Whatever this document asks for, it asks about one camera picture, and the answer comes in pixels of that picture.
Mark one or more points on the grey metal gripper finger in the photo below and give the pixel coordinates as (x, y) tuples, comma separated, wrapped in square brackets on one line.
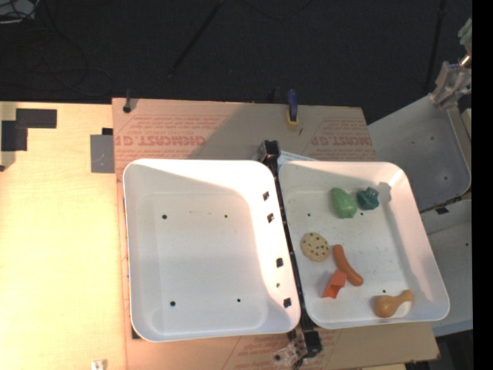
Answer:
[(443, 79), (456, 91)]

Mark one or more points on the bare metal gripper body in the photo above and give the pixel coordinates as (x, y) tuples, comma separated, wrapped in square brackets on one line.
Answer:
[(466, 61)]

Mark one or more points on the white plastic tray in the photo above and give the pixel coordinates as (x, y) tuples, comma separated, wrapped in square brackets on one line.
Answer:
[(200, 253), (450, 268), (381, 245), (416, 156)]

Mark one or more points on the dark green toy broccoli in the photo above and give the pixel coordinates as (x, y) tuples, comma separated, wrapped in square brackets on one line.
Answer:
[(368, 199)]

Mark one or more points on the light green toy vegetable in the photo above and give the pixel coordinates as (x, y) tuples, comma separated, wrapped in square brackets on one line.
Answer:
[(343, 204)]

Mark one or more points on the orange toy sausage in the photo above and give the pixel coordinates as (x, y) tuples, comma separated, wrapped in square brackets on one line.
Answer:
[(344, 264)]

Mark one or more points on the tan chocolate chip biscuit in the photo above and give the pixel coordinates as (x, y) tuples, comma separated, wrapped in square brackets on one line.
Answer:
[(314, 247)]

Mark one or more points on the brown cardboard board red print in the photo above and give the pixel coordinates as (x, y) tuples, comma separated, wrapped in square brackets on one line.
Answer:
[(231, 137)]

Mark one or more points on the thin black and white rod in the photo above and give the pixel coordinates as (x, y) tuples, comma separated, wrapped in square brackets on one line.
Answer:
[(289, 237)]

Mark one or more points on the tan toy chicken drumstick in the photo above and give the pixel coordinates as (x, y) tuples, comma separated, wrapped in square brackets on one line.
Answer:
[(387, 305)]

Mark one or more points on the orange toy carton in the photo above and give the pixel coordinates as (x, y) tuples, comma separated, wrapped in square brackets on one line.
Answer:
[(334, 285)]

